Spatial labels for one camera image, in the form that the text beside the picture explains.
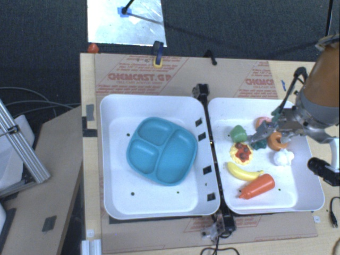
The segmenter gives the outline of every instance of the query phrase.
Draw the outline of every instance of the yellow banana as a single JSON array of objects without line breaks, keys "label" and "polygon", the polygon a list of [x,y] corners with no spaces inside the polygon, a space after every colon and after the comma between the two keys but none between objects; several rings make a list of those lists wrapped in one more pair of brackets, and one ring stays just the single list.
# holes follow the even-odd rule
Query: yellow banana
[{"label": "yellow banana", "polygon": [[257,179],[259,175],[262,175],[264,173],[263,170],[258,171],[258,172],[245,171],[239,168],[236,164],[232,163],[231,161],[228,161],[227,168],[234,177],[237,177],[238,179],[244,180],[244,181],[253,181]]}]

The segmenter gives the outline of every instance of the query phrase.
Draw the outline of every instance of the white tray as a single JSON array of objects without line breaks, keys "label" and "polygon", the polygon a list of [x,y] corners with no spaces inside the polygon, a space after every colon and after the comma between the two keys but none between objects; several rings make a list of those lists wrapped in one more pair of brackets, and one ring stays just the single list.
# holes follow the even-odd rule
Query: white tray
[{"label": "white tray", "polygon": [[[116,219],[213,214],[220,196],[203,106],[192,97],[109,95],[100,104],[103,142],[104,205]],[[198,142],[197,156],[185,180],[164,186],[135,172],[126,160],[129,141],[148,117],[180,125]],[[204,174],[203,169],[211,168]]]},{"label": "white tray", "polygon": [[255,133],[258,117],[268,116],[281,103],[281,100],[214,98],[209,103],[209,115],[214,137],[219,173],[223,186],[225,202],[238,214],[263,214],[286,211],[308,211],[320,209],[325,197],[319,177],[307,167],[312,157],[306,137],[293,137],[287,150],[295,154],[292,166],[274,165],[274,151],[270,148],[254,150],[250,164],[242,166],[248,171],[264,170],[276,183],[274,189],[249,200],[240,199],[240,191],[247,182],[233,177],[224,163],[232,161],[230,148],[233,144],[228,137],[236,125],[241,125],[247,135]]}]

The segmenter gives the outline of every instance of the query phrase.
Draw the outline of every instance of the cardboard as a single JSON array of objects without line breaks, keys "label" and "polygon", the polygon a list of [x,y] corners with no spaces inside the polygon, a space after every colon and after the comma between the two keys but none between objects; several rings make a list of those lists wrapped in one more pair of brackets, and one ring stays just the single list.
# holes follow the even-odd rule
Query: cardboard
[{"label": "cardboard", "polygon": [[[209,99],[243,97],[277,99],[268,61],[164,57],[161,69],[153,68],[152,56],[97,54],[94,57],[98,128],[101,239],[103,254],[210,245],[201,229],[210,216],[120,222],[109,218],[103,206],[103,168],[99,104],[108,94],[190,96],[197,83],[207,83]],[[316,237],[310,212],[236,217],[237,230],[221,243],[257,242]]]}]

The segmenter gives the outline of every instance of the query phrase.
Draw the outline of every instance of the toy donut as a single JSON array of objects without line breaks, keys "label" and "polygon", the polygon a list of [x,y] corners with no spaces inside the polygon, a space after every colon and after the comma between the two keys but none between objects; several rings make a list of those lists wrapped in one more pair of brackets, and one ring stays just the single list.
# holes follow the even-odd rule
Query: toy donut
[{"label": "toy donut", "polygon": [[255,124],[255,129],[257,129],[263,121],[266,121],[266,122],[271,122],[271,118],[269,117],[259,117],[257,120],[256,120],[256,124]]},{"label": "toy donut", "polygon": [[281,143],[281,132],[275,131],[268,138],[268,146],[275,151],[279,151],[282,148],[286,148],[288,143]]}]

